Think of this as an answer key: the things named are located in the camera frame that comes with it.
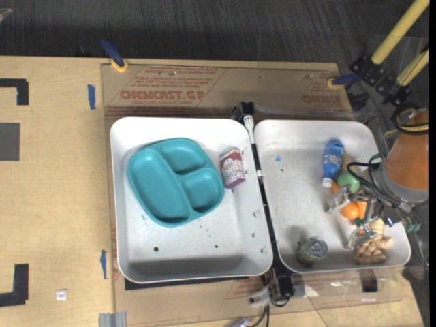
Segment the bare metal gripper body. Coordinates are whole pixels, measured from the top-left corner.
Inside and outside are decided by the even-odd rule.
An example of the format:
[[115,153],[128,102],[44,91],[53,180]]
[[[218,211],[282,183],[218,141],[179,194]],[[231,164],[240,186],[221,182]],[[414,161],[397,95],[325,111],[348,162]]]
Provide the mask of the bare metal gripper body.
[[364,170],[360,182],[360,200],[365,203],[365,211],[362,222],[370,223],[380,218],[384,209],[386,195],[377,184],[376,173],[372,170]]

